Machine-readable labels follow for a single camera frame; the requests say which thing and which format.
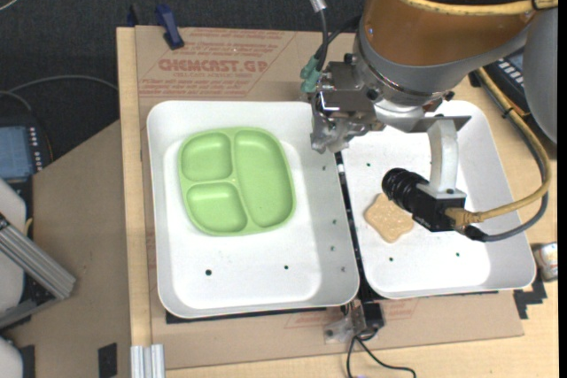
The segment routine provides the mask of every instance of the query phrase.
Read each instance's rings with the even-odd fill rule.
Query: green plate
[[[257,127],[198,133],[179,150],[185,209],[210,235],[281,227],[295,211],[290,166],[279,141]]]

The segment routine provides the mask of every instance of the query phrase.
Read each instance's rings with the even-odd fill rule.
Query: wooden edge
[[[116,31],[132,345],[151,344],[150,286],[136,73],[136,31]]]

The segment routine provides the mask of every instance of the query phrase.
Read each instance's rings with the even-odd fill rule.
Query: yellow cable
[[[497,5],[453,5],[440,4],[430,0],[401,0],[406,4],[440,14],[450,14],[454,16],[495,16],[495,15],[518,15],[533,11],[531,0],[522,0],[509,4]],[[536,0],[539,9],[554,8],[559,5],[559,0]]]
[[[544,172],[543,172],[543,181],[541,182],[541,186],[533,192],[530,196],[524,197],[516,202],[512,202],[511,204],[505,204],[498,208],[494,208],[492,210],[488,210],[486,212],[469,212],[464,208],[448,208],[445,211],[445,214],[452,218],[455,221],[455,227],[466,226],[469,224],[482,222],[484,220],[494,218],[496,216],[501,216],[502,214],[506,214],[507,212],[513,212],[541,199],[546,192],[548,192],[549,184],[551,183],[551,165],[549,163],[548,154],[546,153],[545,149],[541,145],[540,141],[538,140],[537,136],[531,131],[530,128],[525,124],[522,120],[522,117],[514,111],[512,104],[509,100],[502,94],[500,89],[496,86],[493,80],[490,78],[488,73],[485,71],[484,68],[480,68],[477,70],[477,74],[482,80],[482,82],[486,85],[486,87],[490,90],[490,92],[494,95],[496,100],[501,104],[501,106],[505,109],[505,111],[509,111],[509,116],[514,121],[516,126],[520,128],[522,133],[527,137],[530,145],[533,147],[535,152],[541,158],[541,162],[543,163]]]

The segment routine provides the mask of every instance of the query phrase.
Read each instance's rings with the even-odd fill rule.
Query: blue clip
[[[185,42],[179,35],[179,30],[177,30],[174,14],[167,5],[159,4],[156,7],[156,20],[160,26],[166,29],[163,37],[171,50],[182,48],[185,45]]]

